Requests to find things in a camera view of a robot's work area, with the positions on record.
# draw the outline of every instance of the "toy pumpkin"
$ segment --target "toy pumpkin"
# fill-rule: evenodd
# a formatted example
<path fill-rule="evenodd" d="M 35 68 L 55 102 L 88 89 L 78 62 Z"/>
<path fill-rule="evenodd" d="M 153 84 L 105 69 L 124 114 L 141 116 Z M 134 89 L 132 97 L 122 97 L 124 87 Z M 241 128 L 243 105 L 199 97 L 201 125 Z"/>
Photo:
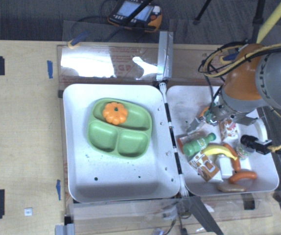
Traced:
<path fill-rule="evenodd" d="M 126 121 L 127 109 L 121 103 L 111 102 L 106 104 L 102 115 L 108 123 L 118 125 Z"/>

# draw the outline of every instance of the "green tray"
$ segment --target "green tray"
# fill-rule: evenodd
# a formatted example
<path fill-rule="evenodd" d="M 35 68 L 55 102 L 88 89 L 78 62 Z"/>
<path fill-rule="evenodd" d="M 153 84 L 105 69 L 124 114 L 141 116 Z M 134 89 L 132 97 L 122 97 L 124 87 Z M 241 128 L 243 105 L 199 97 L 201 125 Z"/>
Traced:
<path fill-rule="evenodd" d="M 117 102 L 128 111 L 126 121 L 113 125 L 106 121 L 102 111 L 107 103 Z M 98 100 L 88 122 L 88 142 L 96 151 L 120 158 L 136 159 L 142 156 L 149 145 L 152 119 L 149 112 L 134 103 L 114 98 Z"/>

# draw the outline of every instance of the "yellow banana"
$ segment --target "yellow banana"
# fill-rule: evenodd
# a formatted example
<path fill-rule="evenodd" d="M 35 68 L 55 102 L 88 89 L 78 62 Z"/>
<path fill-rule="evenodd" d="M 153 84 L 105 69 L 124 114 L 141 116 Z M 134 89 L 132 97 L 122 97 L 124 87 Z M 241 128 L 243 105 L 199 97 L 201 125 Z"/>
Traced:
<path fill-rule="evenodd" d="M 203 149 L 203 153 L 208 155 L 216 155 L 216 154 L 224 154 L 225 156 L 236 160 L 237 157 L 233 156 L 230 150 L 222 145 L 218 144 L 209 144 L 205 149 Z"/>

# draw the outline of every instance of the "wooden table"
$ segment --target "wooden table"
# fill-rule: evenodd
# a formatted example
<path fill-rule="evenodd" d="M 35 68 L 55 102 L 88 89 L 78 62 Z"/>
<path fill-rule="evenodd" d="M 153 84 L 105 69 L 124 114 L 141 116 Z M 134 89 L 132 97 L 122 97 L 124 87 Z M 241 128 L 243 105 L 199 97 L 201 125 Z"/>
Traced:
<path fill-rule="evenodd" d="M 0 189 L 5 190 L 0 234 L 53 234 L 55 226 L 64 223 L 57 56 L 57 46 L 64 44 L 0 41 L 0 56 L 5 59 L 5 75 L 0 75 Z M 48 61 L 53 64 L 52 78 L 48 75 Z M 61 181 L 61 200 L 57 194 L 57 180 Z M 222 221 L 218 225 L 225 234 L 281 235 L 280 207 L 272 197 L 268 202 L 272 216 Z M 32 208 L 33 214 L 25 216 L 25 208 Z M 192 234 L 201 226 L 187 225 L 186 228 Z M 113 235 L 150 232 L 152 229 Z M 179 234 L 177 232 L 173 229 L 169 234 Z"/>

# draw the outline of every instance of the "brown sausage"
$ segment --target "brown sausage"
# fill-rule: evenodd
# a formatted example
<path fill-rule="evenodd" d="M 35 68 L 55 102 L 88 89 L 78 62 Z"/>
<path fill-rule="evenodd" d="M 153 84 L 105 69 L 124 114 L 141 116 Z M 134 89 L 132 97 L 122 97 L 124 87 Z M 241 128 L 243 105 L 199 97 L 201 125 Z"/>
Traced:
<path fill-rule="evenodd" d="M 255 178 L 257 178 L 257 174 L 253 171 L 239 171 L 239 172 L 235 173 L 233 176 L 229 177 L 229 182 L 231 184 L 234 184 L 238 180 L 243 179 L 243 178 L 255 179 Z"/>
<path fill-rule="evenodd" d="M 237 157 L 236 160 L 231 159 L 231 162 L 232 162 L 233 169 L 235 171 L 239 171 L 240 170 L 240 161 L 238 159 L 237 153 L 235 152 L 235 150 L 228 143 L 224 143 L 223 146 L 228 148 L 233 156 Z"/>

